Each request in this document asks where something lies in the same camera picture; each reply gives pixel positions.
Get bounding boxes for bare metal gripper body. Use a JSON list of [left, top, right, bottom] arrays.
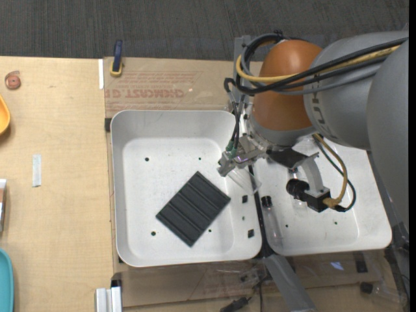
[[222, 133, 294, 170]]

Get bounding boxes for black ribbed rectangular panel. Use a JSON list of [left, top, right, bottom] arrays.
[[155, 170, 232, 248]]

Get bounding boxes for white plastic tray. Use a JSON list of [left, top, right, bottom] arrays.
[[252, 134, 393, 257], [110, 109, 263, 268]]

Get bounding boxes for clear plastic bottle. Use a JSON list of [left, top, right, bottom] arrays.
[[261, 196, 284, 244], [359, 280, 408, 306]]

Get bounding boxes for brown cardboard board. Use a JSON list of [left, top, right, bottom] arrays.
[[103, 56, 393, 307]]

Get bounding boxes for orange plate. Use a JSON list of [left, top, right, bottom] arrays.
[[0, 94, 12, 136]]

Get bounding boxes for teal plate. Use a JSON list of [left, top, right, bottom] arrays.
[[0, 248, 15, 312]]

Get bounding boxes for black cylinder on white bracket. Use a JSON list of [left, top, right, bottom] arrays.
[[266, 148, 332, 213]]

